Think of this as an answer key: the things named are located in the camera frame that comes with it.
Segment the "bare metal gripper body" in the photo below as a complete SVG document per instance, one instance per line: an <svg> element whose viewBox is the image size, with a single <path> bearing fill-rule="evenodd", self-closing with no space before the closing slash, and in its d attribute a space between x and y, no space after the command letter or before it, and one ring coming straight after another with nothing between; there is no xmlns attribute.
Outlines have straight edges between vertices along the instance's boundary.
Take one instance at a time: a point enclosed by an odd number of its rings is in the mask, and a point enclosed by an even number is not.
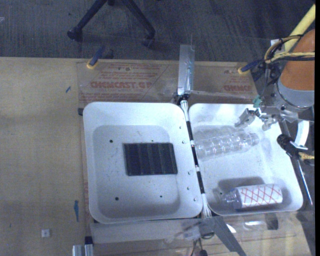
<svg viewBox="0 0 320 256"><path fill-rule="evenodd" d="M299 105L293 103L294 91L280 81L266 85L255 100L256 115L267 123L286 120L290 123L299 117Z"/></svg>

